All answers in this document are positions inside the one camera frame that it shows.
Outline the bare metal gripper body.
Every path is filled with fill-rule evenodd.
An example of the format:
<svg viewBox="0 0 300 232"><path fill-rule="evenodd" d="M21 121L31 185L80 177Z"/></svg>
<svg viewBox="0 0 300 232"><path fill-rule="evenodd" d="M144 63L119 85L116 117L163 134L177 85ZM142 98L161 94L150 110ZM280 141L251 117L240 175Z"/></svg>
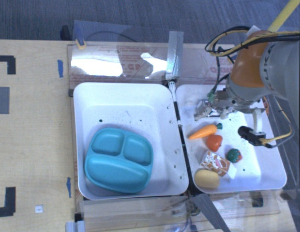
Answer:
<svg viewBox="0 0 300 232"><path fill-rule="evenodd" d="M254 110L250 107L252 104L252 101L244 100L235 95L232 90L224 88L223 90L218 90L215 92L212 101L212 108L220 112L242 112L249 114Z"/></svg>

